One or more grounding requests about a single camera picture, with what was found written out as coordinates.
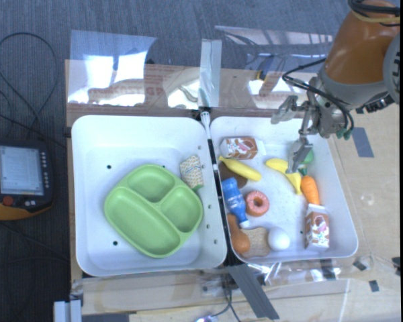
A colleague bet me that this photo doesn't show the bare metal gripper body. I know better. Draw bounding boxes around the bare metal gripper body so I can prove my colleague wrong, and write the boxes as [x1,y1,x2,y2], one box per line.
[304,77,351,139]

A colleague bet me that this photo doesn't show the blue bottle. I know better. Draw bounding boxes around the blue bottle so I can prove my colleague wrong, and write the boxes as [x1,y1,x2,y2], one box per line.
[220,176,251,229]

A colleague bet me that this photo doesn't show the brown and white carton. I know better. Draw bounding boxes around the brown and white carton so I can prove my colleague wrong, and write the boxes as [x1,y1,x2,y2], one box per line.
[303,203,331,251]
[218,136,267,161]

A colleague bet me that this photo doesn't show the beige bread slice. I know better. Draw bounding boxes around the beige bread slice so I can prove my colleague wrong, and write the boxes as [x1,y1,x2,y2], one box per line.
[242,227,272,259]

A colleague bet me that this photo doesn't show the green divided plate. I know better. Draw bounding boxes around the green divided plate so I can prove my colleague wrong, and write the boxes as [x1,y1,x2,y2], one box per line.
[103,163,205,259]

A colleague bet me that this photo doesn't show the brown cardboard board, red print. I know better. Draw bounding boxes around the brown cardboard board, red print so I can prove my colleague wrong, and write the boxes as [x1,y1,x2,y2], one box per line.
[64,58,401,316]

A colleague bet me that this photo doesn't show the yellow banana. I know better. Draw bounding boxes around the yellow banana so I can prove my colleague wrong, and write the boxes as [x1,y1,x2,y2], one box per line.
[218,156,263,182]
[265,157,304,196]

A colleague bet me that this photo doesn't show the pink doughnut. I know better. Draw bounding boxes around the pink doughnut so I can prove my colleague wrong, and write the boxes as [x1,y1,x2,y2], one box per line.
[244,190,271,218]

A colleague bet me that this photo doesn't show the white plastic tray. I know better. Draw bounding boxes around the white plastic tray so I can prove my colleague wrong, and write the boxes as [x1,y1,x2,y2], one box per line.
[70,113,229,278]
[208,115,360,265]

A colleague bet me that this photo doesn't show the brown chicken drumstick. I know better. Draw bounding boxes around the brown chicken drumstick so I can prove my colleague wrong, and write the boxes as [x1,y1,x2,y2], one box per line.
[226,213,251,255]

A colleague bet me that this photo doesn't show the white egg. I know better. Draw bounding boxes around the white egg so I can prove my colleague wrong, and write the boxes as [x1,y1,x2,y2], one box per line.
[267,227,292,252]

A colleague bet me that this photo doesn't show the orange carrot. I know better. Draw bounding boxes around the orange carrot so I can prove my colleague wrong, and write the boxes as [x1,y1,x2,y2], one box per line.
[298,168,321,207]

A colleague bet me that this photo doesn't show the dark brown round toy food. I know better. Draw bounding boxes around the dark brown round toy food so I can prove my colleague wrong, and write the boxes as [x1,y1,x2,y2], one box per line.
[218,161,249,190]

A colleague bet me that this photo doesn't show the black cylinder on white bracket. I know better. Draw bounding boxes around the black cylinder on white bracket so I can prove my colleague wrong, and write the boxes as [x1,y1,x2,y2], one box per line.
[355,93,394,115]

